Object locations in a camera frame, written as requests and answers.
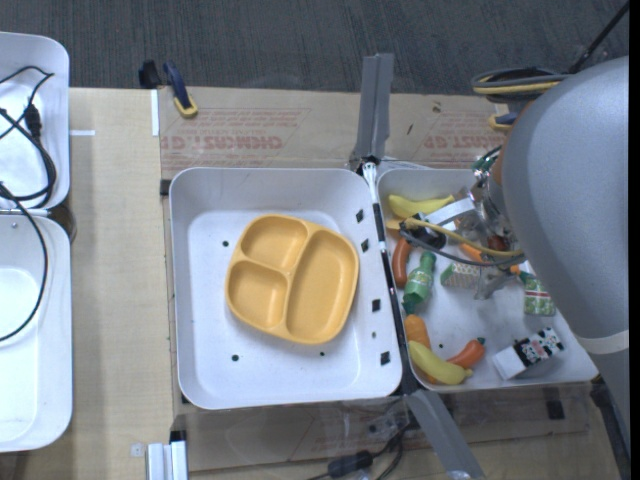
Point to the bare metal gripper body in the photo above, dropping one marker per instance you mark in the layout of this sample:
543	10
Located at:
487	213

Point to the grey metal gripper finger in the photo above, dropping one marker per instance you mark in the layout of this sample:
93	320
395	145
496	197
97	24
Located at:
505	274
484	284

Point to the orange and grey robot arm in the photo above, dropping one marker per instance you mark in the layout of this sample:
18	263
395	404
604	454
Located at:
565	193

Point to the green and white packet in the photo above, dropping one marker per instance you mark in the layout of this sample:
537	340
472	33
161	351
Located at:
459	275

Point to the dark red round toy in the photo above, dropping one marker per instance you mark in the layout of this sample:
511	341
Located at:
498	243

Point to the orange carrot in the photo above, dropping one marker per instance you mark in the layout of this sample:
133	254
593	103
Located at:
417	329
472	253
467	353

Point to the white plastic tray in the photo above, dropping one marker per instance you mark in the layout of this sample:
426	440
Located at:
210	378
465	313

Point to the green plastic bottle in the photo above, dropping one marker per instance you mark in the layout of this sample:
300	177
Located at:
419	282

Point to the white carton with cow print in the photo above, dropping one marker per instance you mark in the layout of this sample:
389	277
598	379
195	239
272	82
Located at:
530	352

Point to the orange-brown sausage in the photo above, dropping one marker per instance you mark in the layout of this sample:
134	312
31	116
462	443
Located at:
400	263

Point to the thin black and white rod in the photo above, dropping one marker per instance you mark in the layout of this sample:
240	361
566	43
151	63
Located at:
385	263

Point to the yellow divided plate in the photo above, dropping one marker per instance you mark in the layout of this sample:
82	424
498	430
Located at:
320	283

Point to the brown cardboard board red print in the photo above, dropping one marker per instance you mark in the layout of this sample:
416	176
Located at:
320	133

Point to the black cylinder on white bracket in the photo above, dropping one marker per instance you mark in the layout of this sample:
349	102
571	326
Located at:
429	232

